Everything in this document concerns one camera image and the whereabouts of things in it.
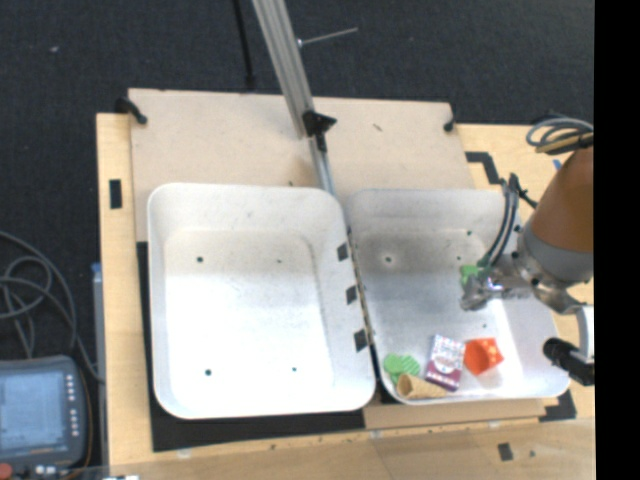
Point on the orange spotted box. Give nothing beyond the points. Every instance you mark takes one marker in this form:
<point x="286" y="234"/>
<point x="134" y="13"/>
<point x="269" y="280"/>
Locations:
<point x="481" y="357"/>

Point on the black cylinder on white bracket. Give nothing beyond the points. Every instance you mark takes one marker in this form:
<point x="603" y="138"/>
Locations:
<point x="570" y="358"/>

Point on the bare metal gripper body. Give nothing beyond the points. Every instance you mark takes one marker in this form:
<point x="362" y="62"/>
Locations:
<point x="520" y="284"/>

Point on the white plastic tray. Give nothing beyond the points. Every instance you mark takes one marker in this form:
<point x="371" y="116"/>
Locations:
<point x="250" y="308"/>
<point x="425" y="298"/>

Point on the tan waffle cone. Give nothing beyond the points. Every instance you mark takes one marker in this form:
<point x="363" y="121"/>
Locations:
<point x="417" y="388"/>

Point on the pale flat board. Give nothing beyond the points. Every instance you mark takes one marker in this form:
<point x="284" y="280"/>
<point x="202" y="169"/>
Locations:
<point x="225" y="138"/>

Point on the purple and white carton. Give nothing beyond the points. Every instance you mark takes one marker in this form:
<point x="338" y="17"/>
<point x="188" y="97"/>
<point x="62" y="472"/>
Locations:
<point x="446" y="363"/>

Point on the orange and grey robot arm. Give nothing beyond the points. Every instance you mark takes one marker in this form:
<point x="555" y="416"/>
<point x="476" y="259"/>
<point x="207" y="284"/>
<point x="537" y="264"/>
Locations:
<point x="565" y="208"/>

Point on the thin black and white rod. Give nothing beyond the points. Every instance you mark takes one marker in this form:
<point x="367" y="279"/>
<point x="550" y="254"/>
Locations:
<point x="363" y="298"/>

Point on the green ridged toy food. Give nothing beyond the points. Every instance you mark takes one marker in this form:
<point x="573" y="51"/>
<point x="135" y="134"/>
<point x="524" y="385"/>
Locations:
<point x="400" y="364"/>

